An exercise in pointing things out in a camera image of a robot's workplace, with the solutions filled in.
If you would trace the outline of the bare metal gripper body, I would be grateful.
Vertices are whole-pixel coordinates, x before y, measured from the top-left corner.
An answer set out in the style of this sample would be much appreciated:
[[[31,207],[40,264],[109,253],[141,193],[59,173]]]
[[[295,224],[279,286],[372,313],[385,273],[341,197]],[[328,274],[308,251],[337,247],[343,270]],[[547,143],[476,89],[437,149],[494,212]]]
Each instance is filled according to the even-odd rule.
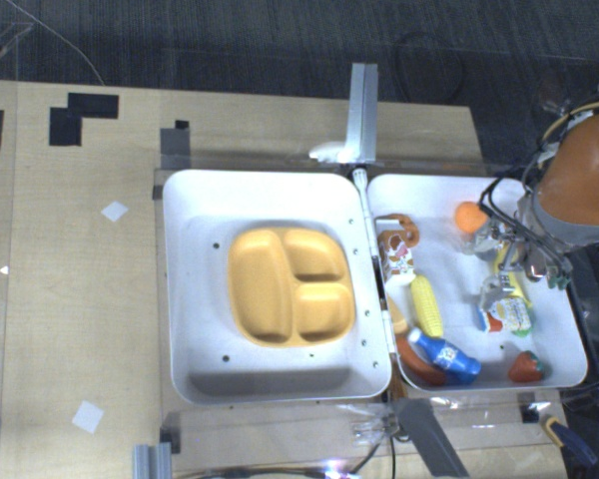
[[[572,264],[565,253],[546,236],[522,228],[506,228],[501,235],[503,256],[498,274],[522,272],[531,282],[545,280],[549,287],[567,287]]]

